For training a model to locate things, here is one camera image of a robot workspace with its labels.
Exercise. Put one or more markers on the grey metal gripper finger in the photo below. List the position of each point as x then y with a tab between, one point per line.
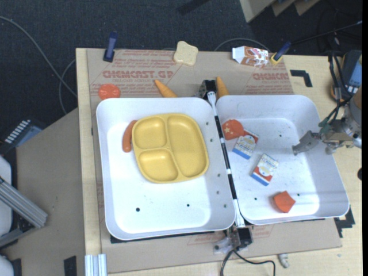
310	137
300	148

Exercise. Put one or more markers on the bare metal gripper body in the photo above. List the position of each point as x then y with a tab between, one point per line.
342	137

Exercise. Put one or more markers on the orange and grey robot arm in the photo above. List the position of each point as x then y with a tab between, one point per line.
356	108

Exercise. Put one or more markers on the white plastic tray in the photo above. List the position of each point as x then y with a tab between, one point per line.
296	171
161	211

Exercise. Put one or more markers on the red white and blue carton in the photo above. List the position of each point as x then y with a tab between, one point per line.
264	170

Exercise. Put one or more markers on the orange wedge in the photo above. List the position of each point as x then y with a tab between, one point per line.
284	202

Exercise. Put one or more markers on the red can with yellow stars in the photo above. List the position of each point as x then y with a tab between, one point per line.
232	129

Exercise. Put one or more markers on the thin black and white rod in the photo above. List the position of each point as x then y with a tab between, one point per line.
227	160

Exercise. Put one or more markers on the orange carrot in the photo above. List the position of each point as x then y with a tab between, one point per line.
164	90
222	88

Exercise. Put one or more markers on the orange and white carton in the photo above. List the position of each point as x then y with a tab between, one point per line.
251	56

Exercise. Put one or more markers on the yellow divided plate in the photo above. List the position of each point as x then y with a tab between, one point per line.
184	142

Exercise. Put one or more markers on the brown cardboard board red print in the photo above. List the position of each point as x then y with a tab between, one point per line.
184	76

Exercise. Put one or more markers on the beige bread slice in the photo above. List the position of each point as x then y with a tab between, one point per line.
185	53

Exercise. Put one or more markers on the orange sausage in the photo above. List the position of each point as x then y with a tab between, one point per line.
126	139

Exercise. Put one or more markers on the orange round disc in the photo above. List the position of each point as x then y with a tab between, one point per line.
109	92

